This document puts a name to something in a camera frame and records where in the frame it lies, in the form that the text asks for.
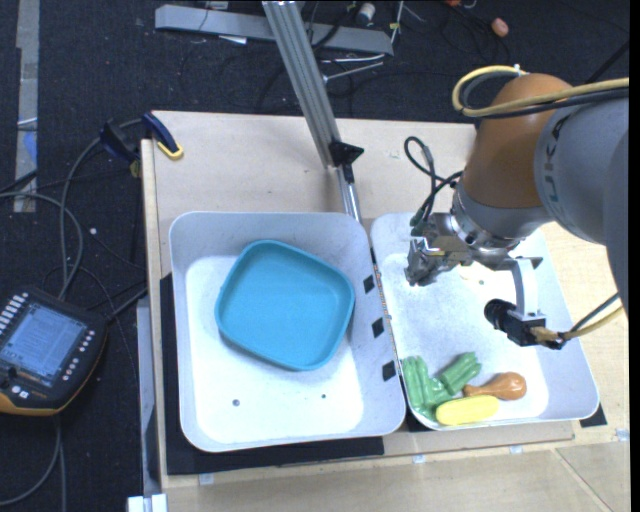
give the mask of black mat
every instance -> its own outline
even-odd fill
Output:
[[[154,11],[163,3],[168,2],[40,3],[41,185],[66,177],[109,118],[122,122],[151,109],[300,114],[288,80],[276,75],[280,57],[273,43],[250,41],[242,46],[215,36],[155,31]],[[346,3],[322,3],[316,21],[331,23],[335,9]],[[307,4],[308,16],[314,2]],[[388,30],[394,2],[379,5],[376,27]],[[468,123],[450,105],[451,89],[465,73],[487,64],[519,63],[527,71],[579,84],[629,39],[629,0],[478,0],[475,7],[458,11],[444,2],[406,5],[423,21],[403,16],[395,57],[381,68],[330,82],[337,117]],[[14,167],[16,6],[16,0],[0,2],[0,187],[7,183],[7,169]],[[486,30],[497,16],[510,27],[504,40]],[[341,68],[323,64],[322,70],[330,75]],[[627,53],[602,78],[628,74]],[[493,93],[479,90],[477,102],[483,104]],[[135,137],[142,134],[138,128],[129,131]],[[80,175],[71,189],[69,208],[96,232],[85,232],[83,266],[110,294],[124,292],[116,296],[117,306],[129,296],[125,290],[145,277],[144,239],[138,229],[140,183],[128,174],[126,164],[104,154],[92,157]],[[60,191],[59,184],[42,189],[54,197],[60,197]],[[6,208],[0,213],[0,292],[20,283],[40,285],[60,265],[55,208],[42,206],[26,217],[11,215]],[[56,290],[59,274],[54,272],[45,285]],[[69,299],[95,305],[102,295],[95,280],[82,273]],[[103,304],[98,309],[110,308]],[[122,329],[114,324],[95,378],[63,415],[69,510],[122,510],[128,496],[141,492],[138,394],[131,364],[137,353],[135,313],[130,310],[120,320]],[[0,499],[37,480],[52,442],[46,421],[0,418],[0,455],[12,461],[11,471],[2,471]],[[57,510],[57,475],[28,501],[7,510]]]
[[[160,282],[160,293],[167,472],[169,474],[213,473],[384,454],[384,445],[380,437],[296,443],[223,453],[207,453],[194,448],[184,436],[180,426],[178,353],[171,275]]]

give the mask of brown toy drumstick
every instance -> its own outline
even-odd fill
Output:
[[[500,373],[484,386],[467,384],[462,388],[464,396],[492,395],[502,400],[517,400],[526,392],[527,383],[524,377],[516,372]]]

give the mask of black floor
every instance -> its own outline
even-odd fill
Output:
[[[171,3],[160,0],[40,3],[41,194],[61,198],[74,162],[111,118],[121,123],[151,109],[301,115],[273,43],[238,45],[205,34],[155,31],[155,9]],[[321,2],[315,21],[336,22],[348,3]],[[230,4],[245,13],[260,6]],[[373,28],[388,31],[397,2],[377,4]],[[417,17],[403,14],[394,57],[373,71],[330,82],[337,117],[469,123],[453,111],[450,101],[453,86],[467,72],[518,63],[527,71],[578,85],[629,40],[629,0],[464,0],[456,9],[444,2],[405,4]],[[314,5],[306,3],[306,19]],[[17,6],[17,0],[0,2],[0,190],[15,177]],[[488,29],[496,17],[509,24],[504,39]],[[345,52],[319,50],[318,55],[330,60]],[[343,67],[321,64],[328,75]],[[628,75],[626,52],[600,78]],[[490,87],[479,91],[478,103],[485,104],[494,93]],[[133,140],[144,135],[139,126],[127,132]],[[67,300],[110,315],[106,295],[117,308],[144,287],[140,182],[124,160],[96,150],[76,170],[67,204],[85,235],[82,269]],[[67,232],[73,258],[77,238],[70,224]],[[59,291],[61,251],[54,206],[39,201],[36,213],[15,214],[4,201],[0,237],[0,295],[24,283]],[[69,511],[122,511],[128,496],[142,492],[135,308],[117,319],[94,376],[61,415]],[[54,442],[50,419],[0,415],[0,502],[38,481]],[[6,510],[60,510],[61,475],[56,467],[33,495]]]

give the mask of metal pole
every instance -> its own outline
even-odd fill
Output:
[[[355,184],[345,179],[342,166],[336,167],[329,151],[329,144],[342,139],[296,3],[262,2],[262,5],[322,164],[336,169],[345,211],[361,222]]]

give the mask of blue clamp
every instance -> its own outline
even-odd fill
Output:
[[[144,125],[153,132],[153,135],[158,139],[158,147],[167,155],[171,160],[178,160],[182,158],[184,151],[182,146],[178,144],[167,127],[162,124],[156,116],[151,112],[147,112],[142,115],[142,122]]]

